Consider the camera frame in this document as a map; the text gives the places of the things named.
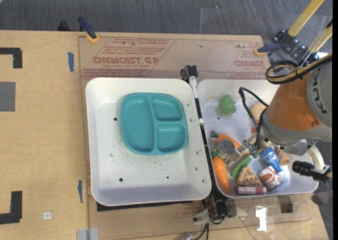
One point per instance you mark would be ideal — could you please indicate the black cylinder on white bracket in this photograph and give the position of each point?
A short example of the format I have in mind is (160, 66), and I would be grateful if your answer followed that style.
(307, 168)

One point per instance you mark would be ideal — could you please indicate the small silver can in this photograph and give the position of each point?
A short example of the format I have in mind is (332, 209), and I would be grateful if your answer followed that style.
(226, 147)

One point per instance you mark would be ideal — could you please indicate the brown cardboard board red print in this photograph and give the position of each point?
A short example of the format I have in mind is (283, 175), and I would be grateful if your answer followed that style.
(148, 54)

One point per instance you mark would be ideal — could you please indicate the blue and white bottle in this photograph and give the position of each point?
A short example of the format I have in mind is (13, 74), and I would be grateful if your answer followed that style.
(272, 159)

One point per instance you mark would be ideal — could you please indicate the thin black and white rod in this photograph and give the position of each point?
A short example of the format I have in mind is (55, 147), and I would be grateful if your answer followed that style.
(202, 125)

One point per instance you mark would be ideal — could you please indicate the orange toy carrot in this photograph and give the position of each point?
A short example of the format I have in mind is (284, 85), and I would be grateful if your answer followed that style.
(221, 174)
(224, 136)

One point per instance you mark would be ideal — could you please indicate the green toy block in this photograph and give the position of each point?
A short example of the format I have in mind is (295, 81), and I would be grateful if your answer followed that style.
(239, 168)

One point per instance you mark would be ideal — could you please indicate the toy pizza slice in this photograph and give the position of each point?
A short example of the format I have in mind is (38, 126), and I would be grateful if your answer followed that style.
(247, 178)

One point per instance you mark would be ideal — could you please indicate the green toy pepper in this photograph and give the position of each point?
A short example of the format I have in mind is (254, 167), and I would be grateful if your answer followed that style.
(227, 105)

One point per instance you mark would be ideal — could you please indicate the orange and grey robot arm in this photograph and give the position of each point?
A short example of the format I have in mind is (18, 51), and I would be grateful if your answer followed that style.
(293, 107)

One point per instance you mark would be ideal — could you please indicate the beige toy bread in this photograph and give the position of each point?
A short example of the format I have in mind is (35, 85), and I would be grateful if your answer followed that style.
(257, 111)

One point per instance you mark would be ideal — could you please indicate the white plastic tray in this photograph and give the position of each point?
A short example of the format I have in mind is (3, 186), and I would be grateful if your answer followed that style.
(148, 175)
(237, 123)

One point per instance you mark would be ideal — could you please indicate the teal divided plate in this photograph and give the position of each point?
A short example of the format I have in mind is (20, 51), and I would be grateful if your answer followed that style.
(137, 123)

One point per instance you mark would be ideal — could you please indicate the beige toy cone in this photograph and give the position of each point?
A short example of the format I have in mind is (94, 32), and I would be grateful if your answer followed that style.
(283, 156)

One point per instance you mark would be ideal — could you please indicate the red and white can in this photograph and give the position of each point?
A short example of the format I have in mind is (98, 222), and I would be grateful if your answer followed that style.
(269, 178)

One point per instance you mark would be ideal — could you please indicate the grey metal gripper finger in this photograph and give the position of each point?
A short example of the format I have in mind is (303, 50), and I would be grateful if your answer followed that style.
(235, 158)
(245, 153)

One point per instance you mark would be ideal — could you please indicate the pink and red packet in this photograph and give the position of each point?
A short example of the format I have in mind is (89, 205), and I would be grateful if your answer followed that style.
(249, 190)

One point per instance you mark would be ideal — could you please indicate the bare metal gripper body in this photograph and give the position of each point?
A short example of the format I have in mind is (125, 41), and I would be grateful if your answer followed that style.
(250, 145)

